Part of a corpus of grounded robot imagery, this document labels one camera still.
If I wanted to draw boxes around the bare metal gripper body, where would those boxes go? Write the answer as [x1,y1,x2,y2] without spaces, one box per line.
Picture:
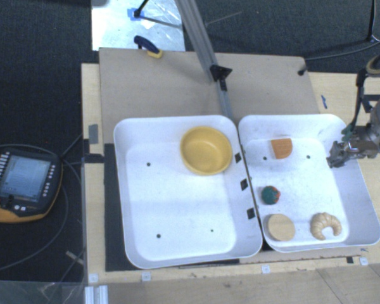
[344,122,380,162]

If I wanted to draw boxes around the white plastic tray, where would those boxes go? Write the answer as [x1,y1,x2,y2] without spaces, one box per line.
[237,113,380,254]
[113,115,263,270]

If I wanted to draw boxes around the orange toast slice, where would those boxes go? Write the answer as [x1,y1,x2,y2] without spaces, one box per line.
[270,137,293,160]

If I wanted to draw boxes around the beige croissant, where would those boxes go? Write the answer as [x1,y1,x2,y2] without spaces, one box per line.
[310,212,343,241]

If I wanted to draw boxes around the green and red round toy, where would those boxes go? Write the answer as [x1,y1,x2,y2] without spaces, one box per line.
[261,185,281,206]

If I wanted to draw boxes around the tan round biscuit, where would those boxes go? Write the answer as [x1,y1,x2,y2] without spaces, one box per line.
[265,213,296,243]

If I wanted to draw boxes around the yellow bowl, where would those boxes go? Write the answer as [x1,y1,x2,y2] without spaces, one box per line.
[179,125,234,176]

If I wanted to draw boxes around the brown cardboard board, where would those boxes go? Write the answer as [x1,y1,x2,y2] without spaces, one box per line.
[98,47,364,265]

